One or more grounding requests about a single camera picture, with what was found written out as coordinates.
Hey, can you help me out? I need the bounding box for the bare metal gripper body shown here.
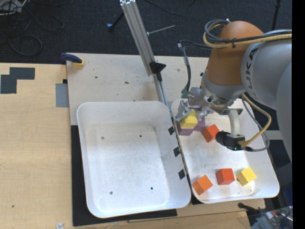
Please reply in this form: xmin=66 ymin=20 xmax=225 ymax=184
xmin=186 ymin=87 xmax=235 ymax=114

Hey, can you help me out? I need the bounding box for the yellow cube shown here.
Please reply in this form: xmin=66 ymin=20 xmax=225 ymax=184
xmin=179 ymin=111 xmax=199 ymax=130
xmin=235 ymin=167 xmax=257 ymax=187

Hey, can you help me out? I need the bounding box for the red cube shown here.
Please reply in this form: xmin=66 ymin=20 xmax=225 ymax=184
xmin=215 ymin=167 xmax=235 ymax=186
xmin=201 ymin=124 xmax=220 ymax=143

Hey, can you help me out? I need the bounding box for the purple cube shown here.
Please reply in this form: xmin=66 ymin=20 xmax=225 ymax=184
xmin=177 ymin=116 xmax=206 ymax=137

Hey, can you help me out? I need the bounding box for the thin black rod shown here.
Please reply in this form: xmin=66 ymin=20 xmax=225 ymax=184
xmin=170 ymin=111 xmax=192 ymax=193

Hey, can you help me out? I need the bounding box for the white plastic tray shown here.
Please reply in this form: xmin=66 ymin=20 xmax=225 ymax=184
xmin=171 ymin=98 xmax=280 ymax=204
xmin=76 ymin=100 xmax=192 ymax=219

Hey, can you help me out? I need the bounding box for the orange cube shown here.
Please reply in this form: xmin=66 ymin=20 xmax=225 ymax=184
xmin=192 ymin=174 xmax=214 ymax=196

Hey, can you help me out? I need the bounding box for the pale wood board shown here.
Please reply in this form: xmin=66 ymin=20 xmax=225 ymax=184
xmin=65 ymin=53 xmax=275 ymax=224

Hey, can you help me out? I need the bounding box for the black cylinder on white bracket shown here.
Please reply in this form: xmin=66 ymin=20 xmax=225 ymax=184
xmin=215 ymin=108 xmax=246 ymax=151

